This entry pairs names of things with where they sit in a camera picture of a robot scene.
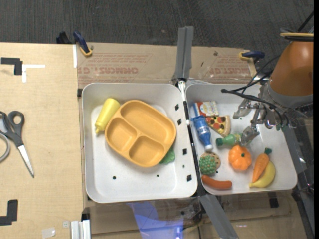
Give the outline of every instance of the white tray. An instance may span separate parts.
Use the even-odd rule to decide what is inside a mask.
[[[96,135],[94,127],[107,98],[114,98],[121,105],[138,99],[168,116],[177,132],[173,144],[175,161],[144,168],[112,150],[103,132]],[[196,192],[196,171],[178,88],[170,84],[92,83],[83,89],[82,105],[86,191],[93,201],[115,203],[184,198]]]
[[[231,117],[231,133],[242,132],[250,125],[254,110],[241,119],[233,119],[233,113],[237,111],[238,106],[242,102],[242,98],[234,94],[221,93],[221,89],[233,90],[243,85],[214,85],[214,84],[193,84],[186,89],[186,99],[190,118],[195,117],[195,111],[192,105],[200,101],[216,101],[220,115],[229,115]],[[245,94],[257,96],[259,86],[251,86]],[[260,135],[257,136],[247,147],[252,155],[252,165],[246,171],[235,171],[228,162],[228,151],[230,148],[217,147],[216,138],[221,137],[218,133],[211,131],[211,142],[213,144],[213,152],[217,153],[221,159],[221,166],[218,173],[212,178],[216,180],[231,180],[233,186],[230,190],[215,190],[204,184],[207,192],[214,195],[230,195],[261,191],[278,191],[289,190],[297,184],[297,174],[286,144],[285,137],[281,131],[266,129],[264,125],[257,126]],[[198,158],[204,153],[204,147],[199,142],[195,128],[192,125],[192,134]],[[269,155],[270,160],[276,168],[274,181],[267,188],[249,188],[248,184],[252,178],[253,166],[257,156],[262,153],[265,147],[271,148],[272,153]]]

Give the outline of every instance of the blue clamp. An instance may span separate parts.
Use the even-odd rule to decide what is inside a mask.
[[[259,59],[265,57],[265,53],[261,51],[248,51],[248,52],[239,52],[239,58],[241,60],[248,60],[249,58],[254,58],[256,63]]]
[[[86,41],[81,36],[79,31],[74,31],[73,36],[75,39],[75,42],[78,42],[80,44],[80,50],[83,53],[84,56],[89,57],[92,55],[92,50],[88,47],[86,44]]]

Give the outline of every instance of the bottle cap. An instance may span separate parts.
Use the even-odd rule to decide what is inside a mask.
[[[223,139],[222,138],[217,138],[216,139],[216,145],[217,146],[222,146],[223,145]]]
[[[213,145],[211,145],[211,144],[205,146],[205,151],[210,152],[210,151],[212,151],[212,149],[213,149]]]

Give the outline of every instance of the scissors handle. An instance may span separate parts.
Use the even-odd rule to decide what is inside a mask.
[[[19,123],[15,123],[14,122],[14,118],[18,116],[20,117],[20,122]],[[12,111],[11,113],[8,114],[8,119],[9,119],[9,122],[11,124],[11,126],[13,127],[13,130],[14,132],[22,137],[22,127],[23,127],[23,124],[24,124],[24,115],[23,113],[21,112],[18,112],[18,111]]]
[[[15,117],[15,113],[17,111],[13,111],[11,113],[13,113],[10,117],[11,117],[11,120],[13,121],[14,117]],[[3,119],[3,122],[4,122],[4,126],[6,127],[6,132],[4,131],[1,131],[0,130],[0,133],[4,134],[6,137],[10,138],[12,141],[14,141],[15,145],[17,147],[23,145],[23,141],[21,139],[21,131],[22,131],[22,125],[24,123],[24,115],[22,114],[22,117],[21,117],[21,122],[19,124],[16,124],[14,121],[13,121],[13,124],[11,125],[11,120],[9,119],[8,115],[4,112],[0,112],[0,118],[2,117]],[[12,130],[12,128],[15,130],[15,128],[17,128],[18,130],[18,133],[20,133],[20,135],[18,135],[17,133],[15,133],[15,131]]]

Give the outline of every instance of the pizza slice toy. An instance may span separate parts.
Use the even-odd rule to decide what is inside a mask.
[[[220,134],[222,137],[226,137],[230,133],[230,117],[229,115],[224,116],[213,116],[206,117],[208,126],[215,132]]]

